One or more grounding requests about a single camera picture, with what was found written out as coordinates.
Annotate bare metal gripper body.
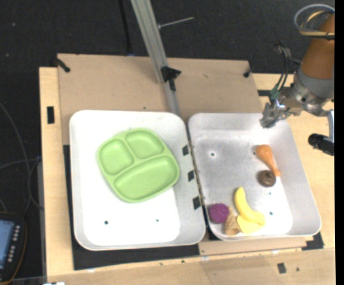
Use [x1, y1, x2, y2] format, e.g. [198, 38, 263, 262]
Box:
[276, 84, 335, 116]

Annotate white plastic tray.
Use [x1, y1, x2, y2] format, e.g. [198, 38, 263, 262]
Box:
[68, 109, 207, 252]
[187, 112, 323, 242]

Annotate brown toy doughnut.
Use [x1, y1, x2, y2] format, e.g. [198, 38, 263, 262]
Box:
[258, 170, 278, 188]

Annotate yellow banana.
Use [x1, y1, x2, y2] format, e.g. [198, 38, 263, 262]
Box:
[233, 186, 267, 227]

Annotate purple toy grapes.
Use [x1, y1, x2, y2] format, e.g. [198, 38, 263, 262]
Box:
[208, 202, 231, 225]

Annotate tan toy bread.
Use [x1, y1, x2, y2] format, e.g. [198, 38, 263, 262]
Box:
[223, 207, 241, 237]

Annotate green divided plate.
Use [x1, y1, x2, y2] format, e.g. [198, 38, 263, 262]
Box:
[96, 127, 181, 204]

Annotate brown cardboard board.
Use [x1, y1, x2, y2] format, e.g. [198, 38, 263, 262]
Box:
[56, 53, 316, 257]

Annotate black cylinder on white bracket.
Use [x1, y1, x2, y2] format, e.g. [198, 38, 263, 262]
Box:
[307, 109, 335, 157]

